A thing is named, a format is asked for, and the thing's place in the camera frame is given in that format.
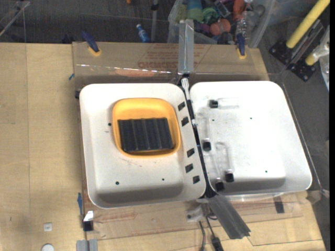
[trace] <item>gray floor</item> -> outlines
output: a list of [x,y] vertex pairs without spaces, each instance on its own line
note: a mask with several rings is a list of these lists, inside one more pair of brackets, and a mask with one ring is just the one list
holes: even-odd
[[[97,41],[140,42],[136,24],[142,23],[150,34],[152,0],[27,0],[27,41],[32,43],[60,43],[66,33],[81,41],[81,30],[91,33]],[[175,0],[160,0],[156,42],[166,42],[169,31],[168,15]],[[324,26],[329,24],[330,10],[320,17]],[[20,34],[21,22],[16,22],[12,31]],[[278,40],[287,39],[294,24],[283,23],[268,27],[259,45],[269,73],[277,74],[283,65],[268,54],[268,49]],[[319,70],[308,82],[303,82],[291,72],[284,72],[284,84],[306,144],[310,151],[311,169],[314,177],[311,190],[329,187],[329,92]],[[314,204],[315,214],[325,241],[330,250],[330,201],[322,196]]]

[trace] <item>yellow tube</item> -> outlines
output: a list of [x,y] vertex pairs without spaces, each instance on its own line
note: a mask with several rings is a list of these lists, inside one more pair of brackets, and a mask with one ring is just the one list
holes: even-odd
[[321,13],[329,5],[330,0],[319,0],[314,7],[307,14],[305,19],[300,23],[298,28],[294,31],[291,37],[286,42],[288,48],[293,48],[299,42],[299,40],[304,36],[307,30],[312,26],[316,19],[321,15]]
[[308,55],[308,57],[305,59],[305,62],[308,66],[312,66],[315,63],[315,59],[313,56],[313,51],[311,52],[310,55]]

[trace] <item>white round object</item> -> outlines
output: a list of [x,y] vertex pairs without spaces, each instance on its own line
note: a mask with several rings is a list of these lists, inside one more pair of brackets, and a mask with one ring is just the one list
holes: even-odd
[[53,245],[52,244],[45,244],[42,246],[41,251],[54,251]]

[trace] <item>blue bottle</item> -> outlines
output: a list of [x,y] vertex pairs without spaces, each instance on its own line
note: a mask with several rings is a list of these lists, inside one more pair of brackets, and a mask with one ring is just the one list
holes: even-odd
[[136,28],[138,29],[138,35],[140,36],[143,43],[151,43],[151,40],[147,32],[142,28],[142,25],[137,24]]

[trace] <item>wooden table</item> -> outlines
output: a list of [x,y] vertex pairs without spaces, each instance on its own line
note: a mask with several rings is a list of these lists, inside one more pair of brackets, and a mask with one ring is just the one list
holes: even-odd
[[[0,53],[0,251],[41,250],[46,243],[75,250],[86,235],[77,203],[82,169],[74,81],[69,80],[72,47],[1,43]],[[259,51],[251,54],[265,70]],[[228,240],[216,227],[225,251],[325,250],[305,196],[297,194],[302,216],[249,223],[251,236],[242,240]],[[52,223],[52,231],[44,231],[45,223]],[[199,250],[201,241],[197,229],[101,240],[98,250],[190,251]]]

